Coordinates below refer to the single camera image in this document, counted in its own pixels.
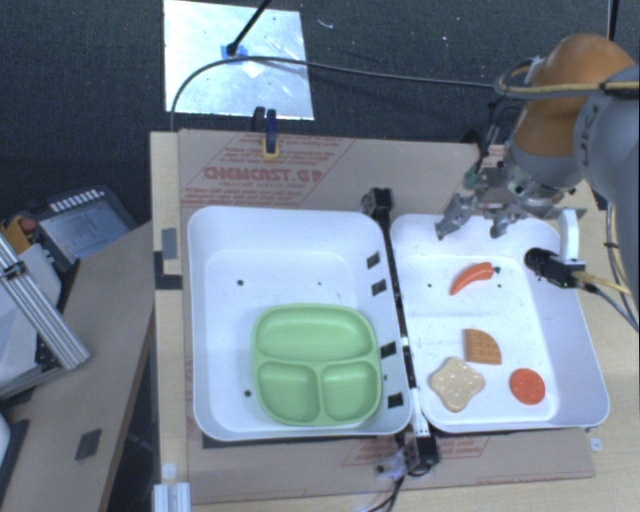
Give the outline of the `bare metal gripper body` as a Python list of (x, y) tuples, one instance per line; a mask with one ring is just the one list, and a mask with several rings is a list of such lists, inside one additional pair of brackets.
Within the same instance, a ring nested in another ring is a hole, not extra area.
[(472, 206), (493, 216), (546, 217), (564, 197), (518, 166), (483, 168), (469, 178), (469, 189)]

